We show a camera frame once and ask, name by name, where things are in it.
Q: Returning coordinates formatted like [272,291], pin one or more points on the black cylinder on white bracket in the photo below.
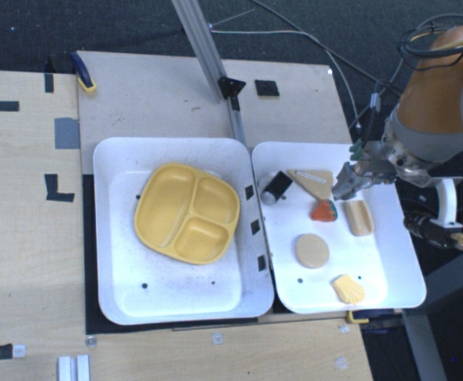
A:
[445,212]

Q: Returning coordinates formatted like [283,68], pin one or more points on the small black can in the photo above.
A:
[276,187]

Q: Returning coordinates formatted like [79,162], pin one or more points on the pale wood board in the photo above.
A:
[155,93]

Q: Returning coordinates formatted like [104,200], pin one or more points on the red toy strawberry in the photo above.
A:
[323,211]

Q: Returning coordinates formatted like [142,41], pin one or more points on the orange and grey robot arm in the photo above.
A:
[429,93]

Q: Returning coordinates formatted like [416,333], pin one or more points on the black square block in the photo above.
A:
[267,88]

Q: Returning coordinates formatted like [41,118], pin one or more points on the beige toy bread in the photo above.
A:
[359,218]

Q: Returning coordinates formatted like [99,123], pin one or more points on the yellow shell-shaped toy pastry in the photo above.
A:
[348,290]

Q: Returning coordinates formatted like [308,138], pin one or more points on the round beige toy biscuit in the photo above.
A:
[312,251]

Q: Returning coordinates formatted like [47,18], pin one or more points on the beige toy pizza slice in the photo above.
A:
[314,181]

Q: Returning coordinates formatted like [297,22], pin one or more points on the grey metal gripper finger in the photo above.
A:
[346,173]
[346,193]

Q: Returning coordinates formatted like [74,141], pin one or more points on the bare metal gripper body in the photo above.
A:
[382,165]

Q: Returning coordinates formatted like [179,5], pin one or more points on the yellow divided plate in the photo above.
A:
[183,208]

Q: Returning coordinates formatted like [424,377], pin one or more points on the white plastic tray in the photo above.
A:
[350,260]
[175,292]

